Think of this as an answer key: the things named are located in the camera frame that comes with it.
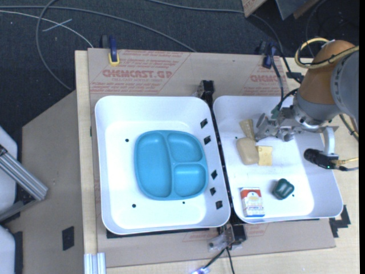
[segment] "dark floor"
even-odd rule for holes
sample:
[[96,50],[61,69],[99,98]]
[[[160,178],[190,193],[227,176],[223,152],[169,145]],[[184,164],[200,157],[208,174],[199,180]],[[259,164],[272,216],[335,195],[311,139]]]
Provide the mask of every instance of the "dark floor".
[[[74,51],[88,43],[62,27],[43,21],[39,47],[51,71],[71,88],[66,89],[47,71],[37,52],[37,19],[51,0],[0,0],[0,126],[9,134],[20,129],[75,88]],[[241,0],[159,0],[183,6],[242,11]],[[321,36],[359,44],[359,0],[327,0],[315,15],[282,20],[275,0],[267,0],[254,14],[192,11],[143,0],[58,0],[53,6],[99,11],[141,23],[183,42],[197,52],[254,54],[261,40],[273,41],[277,33],[287,57],[293,57],[306,38]],[[114,34],[120,49],[189,51],[171,39],[134,24],[101,15],[65,9],[49,9],[44,18],[65,22],[69,28],[98,47],[102,34]]]

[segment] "blue sink mold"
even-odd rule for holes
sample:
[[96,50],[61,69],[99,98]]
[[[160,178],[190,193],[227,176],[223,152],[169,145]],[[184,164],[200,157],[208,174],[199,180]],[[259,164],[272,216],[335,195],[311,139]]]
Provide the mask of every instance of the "blue sink mold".
[[186,132],[143,133],[135,144],[134,162],[139,188],[153,199],[193,198],[208,185],[208,166],[202,145]]

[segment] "white object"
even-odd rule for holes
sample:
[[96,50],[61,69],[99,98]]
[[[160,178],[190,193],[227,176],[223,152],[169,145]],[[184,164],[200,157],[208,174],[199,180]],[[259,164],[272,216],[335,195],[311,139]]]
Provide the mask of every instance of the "white object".
[[[332,170],[318,167],[303,157],[307,148],[323,150],[320,134],[304,132],[283,142],[275,137],[260,140],[257,145],[271,146],[272,166],[244,165],[236,141],[245,137],[240,121],[252,119],[256,129],[259,116],[271,114],[280,98],[272,96],[221,96],[214,102],[214,114],[221,138],[222,149],[237,216],[247,223],[317,219],[338,216],[343,203]],[[285,106],[291,104],[290,98]],[[294,185],[294,192],[279,200],[271,192],[276,182],[285,178]],[[245,217],[240,188],[259,187],[265,207],[263,217]]]
[[[0,144],[8,153],[17,158],[18,146],[16,142],[0,127]],[[6,211],[14,204],[17,184],[5,171],[0,169],[0,213]]]
[[14,274],[15,240],[14,236],[0,226],[0,273]]
[[[123,235],[210,228],[228,221],[230,204],[218,144],[210,109],[203,100],[191,96],[105,96],[96,103],[95,119],[102,218],[111,232]],[[200,141],[209,174],[201,195],[187,200],[154,200],[141,192],[135,177],[134,145],[141,134],[154,130],[187,132]],[[208,136],[210,142],[205,144]]]

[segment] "black hole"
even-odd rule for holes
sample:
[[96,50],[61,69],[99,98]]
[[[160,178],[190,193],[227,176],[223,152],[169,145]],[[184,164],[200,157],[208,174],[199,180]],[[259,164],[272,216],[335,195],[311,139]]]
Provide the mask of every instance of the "black hole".
[[203,129],[203,127],[208,124],[208,120],[204,119],[203,121],[200,122],[200,127]]
[[210,142],[210,136],[204,138],[204,144],[207,145]]
[[213,187],[210,189],[210,193],[212,194],[212,196],[216,193],[216,189]]
[[213,178],[213,180],[217,177],[217,171],[213,171],[212,173],[211,173],[211,176],[212,176],[212,178]]
[[222,201],[216,201],[216,207],[217,207],[217,209],[223,207],[223,202]]

